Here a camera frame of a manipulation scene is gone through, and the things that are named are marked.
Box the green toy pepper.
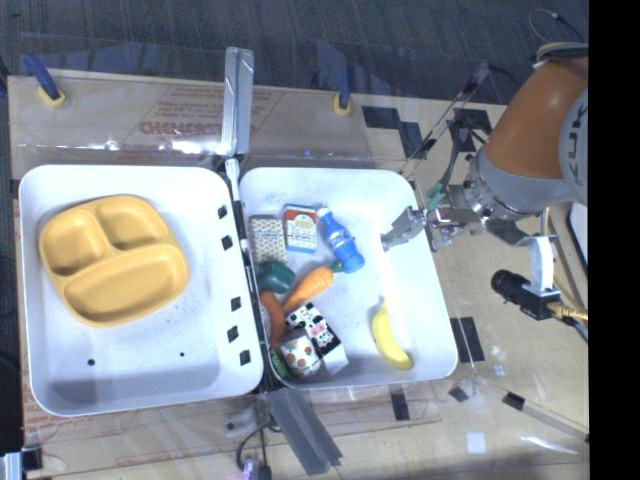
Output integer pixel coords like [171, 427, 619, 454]
[256, 259, 297, 295]

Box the fat orange carrot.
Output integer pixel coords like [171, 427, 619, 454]
[281, 261, 347, 315]

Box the cow print milk carton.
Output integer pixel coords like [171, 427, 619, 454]
[285, 301, 350, 375]

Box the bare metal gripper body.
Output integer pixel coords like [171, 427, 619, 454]
[424, 182, 502, 235]

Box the yellow divided plate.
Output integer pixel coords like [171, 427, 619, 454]
[38, 193, 191, 329]

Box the blue plastic bottle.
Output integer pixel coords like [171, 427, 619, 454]
[316, 206, 367, 275]

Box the white plastic tray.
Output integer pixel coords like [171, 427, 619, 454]
[238, 166, 460, 391]
[18, 163, 266, 418]

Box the black cylinder on white bracket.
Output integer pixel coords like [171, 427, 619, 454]
[490, 234, 563, 322]

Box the white can orange print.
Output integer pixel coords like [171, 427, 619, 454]
[278, 329, 323, 379]

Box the slim orange carrot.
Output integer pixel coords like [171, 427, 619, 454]
[259, 289, 292, 380]

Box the brown cardboard board red print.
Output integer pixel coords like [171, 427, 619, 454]
[6, 69, 442, 470]

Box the yellow patterned carton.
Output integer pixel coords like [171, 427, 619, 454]
[248, 214, 289, 265]

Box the red and white carton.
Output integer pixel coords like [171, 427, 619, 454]
[282, 203, 319, 255]

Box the yellow banana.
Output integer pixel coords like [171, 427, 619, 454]
[370, 297, 415, 371]

